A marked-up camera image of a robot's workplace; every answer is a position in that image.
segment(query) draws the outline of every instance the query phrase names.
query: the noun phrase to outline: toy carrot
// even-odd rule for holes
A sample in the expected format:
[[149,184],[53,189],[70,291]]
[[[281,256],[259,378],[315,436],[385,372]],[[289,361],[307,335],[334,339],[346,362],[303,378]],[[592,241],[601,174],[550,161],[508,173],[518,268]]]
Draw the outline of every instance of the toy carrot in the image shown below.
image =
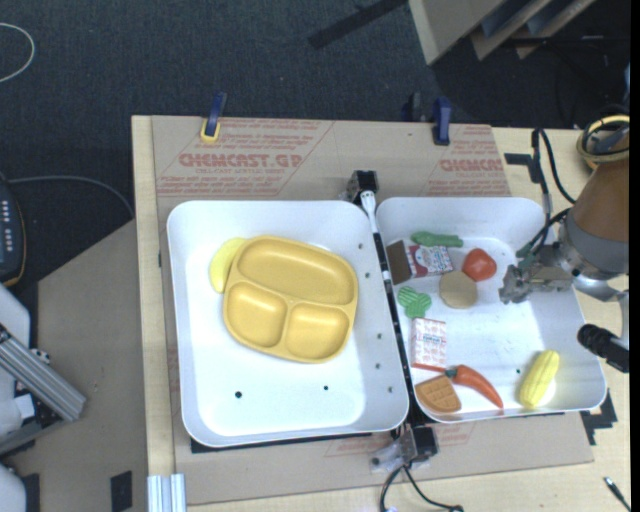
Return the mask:
[[473,388],[482,396],[491,400],[491,402],[500,407],[500,409],[504,407],[502,398],[500,398],[496,388],[494,388],[482,374],[473,368],[469,368],[464,364],[459,364],[455,368],[445,370],[444,373],[453,381],[454,384]]

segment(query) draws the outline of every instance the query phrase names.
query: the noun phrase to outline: black carpet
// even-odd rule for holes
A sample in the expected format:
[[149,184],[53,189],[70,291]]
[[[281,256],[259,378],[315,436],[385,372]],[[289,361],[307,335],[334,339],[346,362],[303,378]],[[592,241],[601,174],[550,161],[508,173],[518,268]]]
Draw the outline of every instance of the black carpet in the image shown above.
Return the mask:
[[[0,173],[99,180],[133,203],[131,116],[204,116],[218,90],[238,117],[399,121],[420,92],[424,105],[447,96],[453,122],[581,126],[623,101],[630,15],[630,0],[600,0],[524,60],[504,46],[480,62],[463,39],[427,66],[400,0],[0,0],[0,23],[36,45],[0,82]],[[0,80],[29,52],[0,26]],[[88,183],[12,190],[29,248],[18,289],[130,218]]]

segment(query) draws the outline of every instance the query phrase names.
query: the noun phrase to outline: food package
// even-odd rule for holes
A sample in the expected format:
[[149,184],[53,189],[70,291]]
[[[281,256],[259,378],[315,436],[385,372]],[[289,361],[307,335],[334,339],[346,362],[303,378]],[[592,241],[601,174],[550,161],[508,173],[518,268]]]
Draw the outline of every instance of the food package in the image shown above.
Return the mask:
[[448,249],[443,245],[426,247],[399,240],[386,248],[394,284],[424,276],[446,274],[453,270]]
[[443,371],[447,364],[447,324],[428,318],[411,323],[411,366]]

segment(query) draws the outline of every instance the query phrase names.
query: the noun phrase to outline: yellow banana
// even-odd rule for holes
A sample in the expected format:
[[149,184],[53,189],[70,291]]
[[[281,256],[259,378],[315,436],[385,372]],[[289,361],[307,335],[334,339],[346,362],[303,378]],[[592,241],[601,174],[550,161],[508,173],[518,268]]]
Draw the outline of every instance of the yellow banana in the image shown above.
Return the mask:
[[209,265],[209,280],[218,293],[224,293],[233,259],[245,241],[244,238],[231,238],[222,244],[213,256]]

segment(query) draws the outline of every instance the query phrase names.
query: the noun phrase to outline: yellow divided plate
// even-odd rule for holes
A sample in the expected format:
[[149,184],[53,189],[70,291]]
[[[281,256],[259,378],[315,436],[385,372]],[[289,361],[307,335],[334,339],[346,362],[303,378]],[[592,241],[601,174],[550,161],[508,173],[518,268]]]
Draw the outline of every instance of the yellow divided plate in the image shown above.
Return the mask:
[[295,240],[261,236],[236,253],[223,314],[240,343],[285,359],[321,363],[347,343],[357,302],[358,280],[343,258]]

